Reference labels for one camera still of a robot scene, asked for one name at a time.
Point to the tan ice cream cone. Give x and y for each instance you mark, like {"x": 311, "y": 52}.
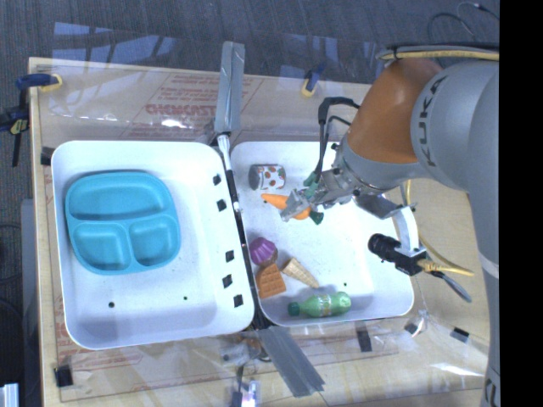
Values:
{"x": 298, "y": 271}

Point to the purple cupcake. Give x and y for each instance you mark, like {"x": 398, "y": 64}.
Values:
{"x": 261, "y": 249}

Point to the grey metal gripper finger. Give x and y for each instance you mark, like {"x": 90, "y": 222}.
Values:
{"x": 299, "y": 196}
{"x": 290, "y": 213}

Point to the orange carrot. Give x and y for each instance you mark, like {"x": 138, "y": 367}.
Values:
{"x": 274, "y": 200}

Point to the brown cardboard board red print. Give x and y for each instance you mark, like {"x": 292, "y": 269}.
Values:
{"x": 140, "y": 108}

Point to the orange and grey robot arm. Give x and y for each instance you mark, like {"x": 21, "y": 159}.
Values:
{"x": 458, "y": 117}

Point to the white plastic tray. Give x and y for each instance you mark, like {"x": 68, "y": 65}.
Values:
{"x": 199, "y": 235}
{"x": 352, "y": 265}

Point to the black cylinder on white bracket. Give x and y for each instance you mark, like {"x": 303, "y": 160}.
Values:
{"x": 392, "y": 249}

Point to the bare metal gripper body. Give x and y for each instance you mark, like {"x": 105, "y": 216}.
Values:
{"x": 339, "y": 183}

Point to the orange waffle biscuit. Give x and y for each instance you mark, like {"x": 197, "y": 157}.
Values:
{"x": 270, "y": 281}

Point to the white can with red print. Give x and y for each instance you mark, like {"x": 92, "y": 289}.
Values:
{"x": 271, "y": 177}

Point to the blue divided plate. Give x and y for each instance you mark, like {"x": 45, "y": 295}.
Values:
{"x": 121, "y": 223}

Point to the green plastic bottle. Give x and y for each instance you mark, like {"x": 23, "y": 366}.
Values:
{"x": 324, "y": 304}

